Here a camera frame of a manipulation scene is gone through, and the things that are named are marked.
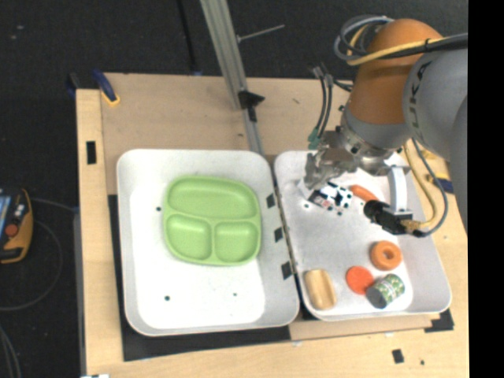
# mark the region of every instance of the orange ring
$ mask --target orange ring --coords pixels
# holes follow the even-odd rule
[[[379,270],[392,270],[402,262],[402,252],[390,241],[379,241],[371,248],[371,262]]]

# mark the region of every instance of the black mat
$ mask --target black mat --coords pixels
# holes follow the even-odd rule
[[[124,292],[120,263],[119,213],[116,195],[109,196],[109,211],[112,228],[114,264],[116,266],[120,329],[125,361],[185,353],[189,351],[281,342],[291,339],[288,327],[251,329],[236,332],[201,333],[195,335],[161,336],[155,338],[140,335],[129,325],[124,313]]]

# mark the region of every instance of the wooden table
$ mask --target wooden table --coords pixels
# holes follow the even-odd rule
[[[450,195],[450,212],[435,235],[453,299],[454,329],[427,333],[439,315],[381,321],[293,323],[293,340],[260,346],[124,361],[107,196],[117,193],[115,161],[131,148],[247,150],[243,119],[234,111],[221,77],[107,74],[120,96],[111,108],[98,90],[78,90],[80,242],[83,292],[83,375],[110,377],[390,377],[469,374],[467,235]],[[258,128],[268,159],[305,150],[321,105],[317,80],[248,79],[266,100]],[[334,108],[347,93],[335,91]],[[333,128],[341,113],[332,111]],[[440,158],[435,171],[446,171]],[[429,186],[440,200],[436,188]],[[420,195],[426,213],[428,202]],[[403,362],[395,362],[400,350]]]

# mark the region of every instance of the metal rod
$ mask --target metal rod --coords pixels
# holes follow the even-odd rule
[[[255,38],[256,36],[265,35],[270,32],[276,31],[278,29],[282,29],[284,27],[285,27],[285,24],[281,24],[281,25],[277,25],[276,27],[267,28],[267,29],[263,29],[262,31],[254,32],[253,34],[249,34],[249,35],[245,35],[245,36],[237,35],[236,41],[238,43],[240,43],[240,42],[244,41],[245,39],[250,39],[250,38]]]
[[[248,112],[241,109],[238,99],[238,93],[246,91],[247,87],[245,71],[243,70],[242,58],[239,54],[228,2],[227,0],[200,0],[200,3],[233,106],[235,109],[243,112],[243,122],[245,124],[249,148],[264,156],[257,124],[250,121]]]

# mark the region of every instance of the green plate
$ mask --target green plate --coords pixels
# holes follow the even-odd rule
[[[261,212],[246,184],[213,176],[182,176],[164,200],[165,240],[171,252],[203,265],[242,265],[261,248]]]

